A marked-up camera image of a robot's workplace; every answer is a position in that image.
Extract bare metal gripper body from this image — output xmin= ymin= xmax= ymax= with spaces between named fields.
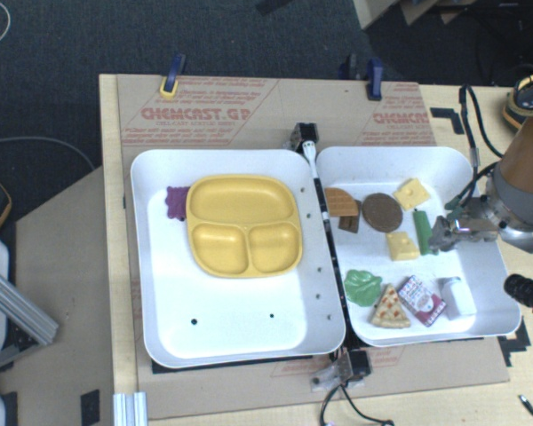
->
xmin=447 ymin=194 xmax=502 ymax=243

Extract green stick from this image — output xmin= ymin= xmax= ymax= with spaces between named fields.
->
xmin=411 ymin=209 xmax=440 ymax=257

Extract yellow cheese wedge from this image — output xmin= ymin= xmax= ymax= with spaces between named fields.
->
xmin=391 ymin=177 xmax=433 ymax=213
xmin=385 ymin=230 xmax=421 ymax=263

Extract white bottle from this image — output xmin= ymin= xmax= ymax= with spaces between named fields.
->
xmin=435 ymin=275 xmax=478 ymax=321

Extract red and white carton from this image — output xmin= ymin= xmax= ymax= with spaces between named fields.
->
xmin=396 ymin=274 xmax=448 ymax=328

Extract brown round biscuit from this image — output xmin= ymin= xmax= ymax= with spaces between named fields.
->
xmin=360 ymin=192 xmax=404 ymax=233

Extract pizza slice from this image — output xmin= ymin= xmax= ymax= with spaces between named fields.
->
xmin=370 ymin=282 xmax=412 ymax=329

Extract white plastic tray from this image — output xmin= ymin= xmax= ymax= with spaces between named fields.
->
xmin=130 ymin=148 xmax=347 ymax=369
xmin=314 ymin=146 xmax=523 ymax=348

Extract green lettuce leaf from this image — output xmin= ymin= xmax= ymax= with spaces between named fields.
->
xmin=342 ymin=268 xmax=384 ymax=309

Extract brown chocolate piece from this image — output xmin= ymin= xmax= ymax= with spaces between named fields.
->
xmin=338 ymin=199 xmax=363 ymax=235

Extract orange-brown waffle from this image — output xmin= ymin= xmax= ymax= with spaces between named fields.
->
xmin=323 ymin=186 xmax=361 ymax=218

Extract thin black and white rod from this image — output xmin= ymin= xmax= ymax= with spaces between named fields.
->
xmin=302 ymin=141 xmax=353 ymax=351

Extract yellow divided plate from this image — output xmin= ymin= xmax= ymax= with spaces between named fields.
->
xmin=185 ymin=174 xmax=304 ymax=280

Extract brown cardboard board red print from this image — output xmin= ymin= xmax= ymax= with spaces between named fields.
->
xmin=115 ymin=74 xmax=512 ymax=421

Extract purple grapes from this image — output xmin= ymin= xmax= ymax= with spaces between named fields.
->
xmin=164 ymin=185 xmax=192 ymax=221

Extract black cylinder on white bracket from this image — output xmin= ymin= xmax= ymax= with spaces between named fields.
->
xmin=503 ymin=273 xmax=533 ymax=319

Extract black block with thin wires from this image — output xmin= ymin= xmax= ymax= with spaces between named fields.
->
xmin=283 ymin=122 xmax=320 ymax=151
xmin=310 ymin=348 xmax=374 ymax=392

